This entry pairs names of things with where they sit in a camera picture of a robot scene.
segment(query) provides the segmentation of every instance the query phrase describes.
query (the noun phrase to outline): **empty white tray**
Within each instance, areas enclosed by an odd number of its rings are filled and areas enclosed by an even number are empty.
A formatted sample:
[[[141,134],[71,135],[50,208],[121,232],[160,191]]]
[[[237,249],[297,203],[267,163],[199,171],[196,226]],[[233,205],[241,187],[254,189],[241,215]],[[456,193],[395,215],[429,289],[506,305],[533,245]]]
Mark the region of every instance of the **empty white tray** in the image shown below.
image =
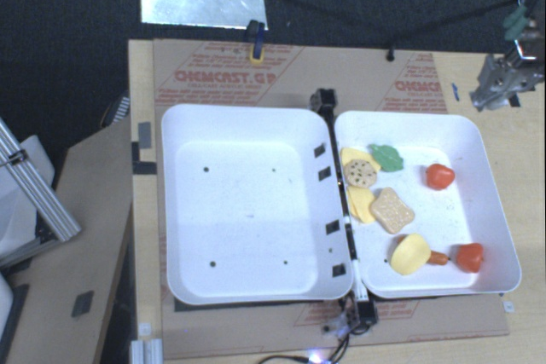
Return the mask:
[[[179,105],[162,119],[167,280],[185,303],[351,288],[328,128],[304,109]]]
[[[374,222],[352,221],[353,236],[366,287],[384,298],[411,298],[452,294],[509,292],[520,283],[521,269],[508,230],[497,187],[478,128],[457,115],[415,113],[342,113],[335,123],[339,148],[369,151],[369,144],[394,146],[404,158],[404,169],[378,173],[375,195],[391,187],[415,212],[415,219],[399,234],[388,234]],[[456,173],[445,190],[425,182],[433,163]],[[478,242],[484,262],[477,274],[460,270],[456,263],[425,264],[402,276],[388,260],[399,235],[421,234],[431,249],[455,260],[460,245]]]

